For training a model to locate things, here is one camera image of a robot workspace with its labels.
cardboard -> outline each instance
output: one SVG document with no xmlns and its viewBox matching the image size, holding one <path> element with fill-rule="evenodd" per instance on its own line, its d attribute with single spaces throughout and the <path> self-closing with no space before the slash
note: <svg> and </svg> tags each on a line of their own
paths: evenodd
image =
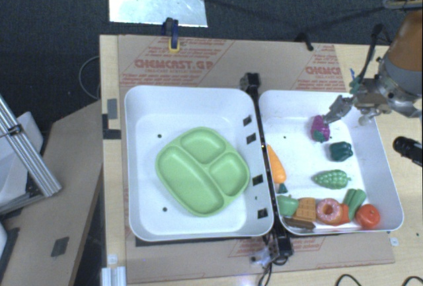
<svg viewBox="0 0 423 286">
<path fill-rule="evenodd" d="M 331 44 L 305 44 L 180 38 L 171 54 L 168 38 L 119 36 L 118 68 L 124 183 L 128 284 L 262 273 L 250 257 L 264 247 L 262 238 L 147 244 L 128 226 L 124 97 L 136 85 L 238 87 L 246 72 L 258 72 L 260 92 L 279 90 L 345 91 Z M 275 271 L 393 263 L 387 233 L 302 237 L 292 240 L 294 255 Z"/>
</svg>

toy carrot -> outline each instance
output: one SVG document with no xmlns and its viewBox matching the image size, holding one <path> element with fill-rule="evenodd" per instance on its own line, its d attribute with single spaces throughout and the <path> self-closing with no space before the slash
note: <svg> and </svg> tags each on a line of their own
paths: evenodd
<svg viewBox="0 0 423 286">
<path fill-rule="evenodd" d="M 273 183 L 283 184 L 286 180 L 286 172 L 282 163 L 280 162 L 275 151 L 267 144 L 267 152 L 269 154 L 270 170 L 272 171 Z"/>
</svg>

blue clamp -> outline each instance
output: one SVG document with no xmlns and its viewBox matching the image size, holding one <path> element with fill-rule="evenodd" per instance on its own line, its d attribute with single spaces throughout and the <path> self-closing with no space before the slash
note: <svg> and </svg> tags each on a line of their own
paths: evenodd
<svg viewBox="0 0 423 286">
<path fill-rule="evenodd" d="M 179 33 L 178 33 L 179 21 L 172 18 L 166 18 L 166 21 L 161 26 L 161 34 L 163 36 L 170 36 L 169 38 L 169 51 L 172 53 L 179 52 Z"/>
</svg>

brown waffle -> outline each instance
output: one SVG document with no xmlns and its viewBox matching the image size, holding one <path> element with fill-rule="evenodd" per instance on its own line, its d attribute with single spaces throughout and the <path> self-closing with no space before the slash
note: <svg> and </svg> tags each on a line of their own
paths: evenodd
<svg viewBox="0 0 423 286">
<path fill-rule="evenodd" d="M 301 198 L 297 211 L 292 216 L 296 220 L 315 221 L 316 220 L 316 200 L 315 198 Z"/>
</svg>

green toy vegetable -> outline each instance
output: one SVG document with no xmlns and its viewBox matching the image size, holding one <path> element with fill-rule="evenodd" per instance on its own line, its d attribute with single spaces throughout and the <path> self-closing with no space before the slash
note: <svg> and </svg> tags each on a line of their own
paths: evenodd
<svg viewBox="0 0 423 286">
<path fill-rule="evenodd" d="M 290 196 L 277 196 L 280 215 L 285 215 L 286 217 L 291 217 L 295 211 L 297 211 L 299 202 L 297 199 L 291 198 Z"/>
<path fill-rule="evenodd" d="M 324 171 L 313 177 L 316 184 L 324 188 L 332 190 L 339 190 L 345 188 L 351 178 L 347 177 L 346 173 L 342 170 Z"/>
<path fill-rule="evenodd" d="M 365 201 L 367 195 L 361 189 L 350 188 L 345 195 L 343 203 L 348 205 L 348 218 L 350 220 L 354 219 L 356 211 Z"/>
<path fill-rule="evenodd" d="M 329 151 L 330 157 L 336 162 L 343 162 L 352 156 L 351 144 L 346 141 L 331 144 Z"/>
</svg>

